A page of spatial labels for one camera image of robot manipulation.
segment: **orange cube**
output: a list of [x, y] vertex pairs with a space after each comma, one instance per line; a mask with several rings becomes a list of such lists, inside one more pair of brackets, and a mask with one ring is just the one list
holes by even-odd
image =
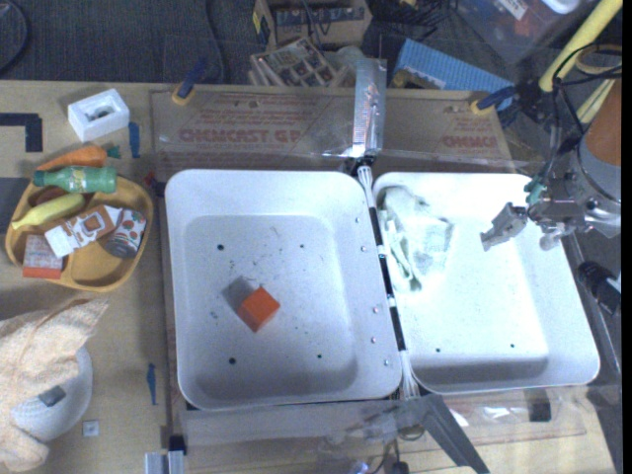
[[237, 315], [253, 332], [258, 332], [273, 318], [279, 308], [280, 304], [259, 286], [241, 303]]

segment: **white box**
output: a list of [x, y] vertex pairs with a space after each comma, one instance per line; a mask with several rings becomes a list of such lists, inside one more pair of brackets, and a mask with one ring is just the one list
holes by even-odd
[[129, 109], [112, 89], [70, 104], [68, 120], [81, 141], [88, 142], [128, 126]]

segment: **green bottle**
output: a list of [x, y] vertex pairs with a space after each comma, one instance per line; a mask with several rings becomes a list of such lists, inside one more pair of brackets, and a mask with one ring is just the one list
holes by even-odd
[[117, 190], [117, 169], [71, 166], [55, 172], [37, 170], [33, 184], [39, 187], [58, 186], [72, 194], [113, 194]]

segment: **cardboard box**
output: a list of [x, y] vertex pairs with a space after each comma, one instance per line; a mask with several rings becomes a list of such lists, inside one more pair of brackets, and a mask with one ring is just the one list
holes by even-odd
[[[156, 178], [185, 169], [343, 170], [353, 143], [355, 89], [198, 86], [185, 110], [152, 94]], [[388, 90], [384, 147], [390, 171], [512, 171], [495, 112], [469, 107], [481, 92]]]
[[307, 11], [301, 7], [274, 9], [269, 0], [257, 0], [253, 22], [259, 41], [268, 51], [292, 41], [318, 39], [325, 49], [361, 45], [372, 15], [365, 0], [312, 0], [310, 3], [316, 30]]
[[347, 69], [337, 70], [310, 39], [299, 39], [275, 51], [250, 57], [259, 86], [340, 86]]

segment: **white tray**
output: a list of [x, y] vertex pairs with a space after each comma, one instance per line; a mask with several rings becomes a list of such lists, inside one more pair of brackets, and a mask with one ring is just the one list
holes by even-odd
[[[396, 294], [415, 377], [441, 394], [586, 384], [599, 357], [561, 247], [528, 224], [484, 252], [480, 233], [527, 177], [386, 174], [455, 225], [444, 276]], [[194, 406], [367, 400], [402, 367], [359, 183], [335, 172], [189, 170], [166, 193], [178, 379]], [[281, 304], [253, 333], [235, 309]]]
[[[178, 380], [202, 409], [382, 398], [401, 365], [360, 185], [341, 173], [190, 170], [165, 192]], [[260, 284], [280, 302], [253, 333]]]
[[483, 250], [480, 233], [512, 201], [525, 205], [518, 174], [389, 173], [373, 191], [405, 187], [454, 224], [443, 273], [421, 291], [396, 293], [415, 377], [435, 393], [587, 384], [599, 356], [562, 246], [542, 251], [529, 222]]

